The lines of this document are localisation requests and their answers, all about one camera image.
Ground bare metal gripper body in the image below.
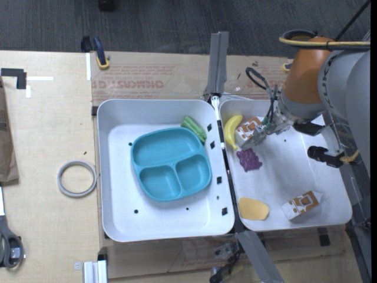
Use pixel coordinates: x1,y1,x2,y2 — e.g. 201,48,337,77
263,105,296,136

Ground orange and white carton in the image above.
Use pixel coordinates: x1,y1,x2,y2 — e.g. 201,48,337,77
234,116,263,149
281,190,322,224

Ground purple grapes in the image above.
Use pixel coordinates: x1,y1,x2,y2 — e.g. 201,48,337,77
236,148,263,173

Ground yellow banana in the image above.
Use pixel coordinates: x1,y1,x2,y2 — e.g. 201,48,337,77
223,114,244,151

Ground white plastic tray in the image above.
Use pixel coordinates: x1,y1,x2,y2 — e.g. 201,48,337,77
219,98,353,232
96,98,236,243

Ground green bean pods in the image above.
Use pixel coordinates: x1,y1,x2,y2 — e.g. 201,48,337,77
180,116,208,144

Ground yellow oval biscuit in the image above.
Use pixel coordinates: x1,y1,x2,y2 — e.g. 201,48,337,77
237,197,270,221

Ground blue divided plate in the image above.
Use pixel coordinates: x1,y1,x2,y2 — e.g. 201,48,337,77
130,127,213,202

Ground brown cardboard board red print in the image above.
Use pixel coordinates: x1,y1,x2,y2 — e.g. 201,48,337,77
90,50,354,279

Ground white tape roll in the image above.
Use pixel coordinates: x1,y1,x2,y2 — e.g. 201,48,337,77
57,160,97,199

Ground brown paper bag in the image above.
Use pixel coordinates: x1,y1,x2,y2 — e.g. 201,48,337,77
0,77,20,185

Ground black cylinder on white bracket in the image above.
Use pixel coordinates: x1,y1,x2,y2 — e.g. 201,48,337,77
307,115,346,169

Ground grey handled scissors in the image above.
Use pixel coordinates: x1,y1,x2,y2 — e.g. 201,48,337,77
0,213,26,269

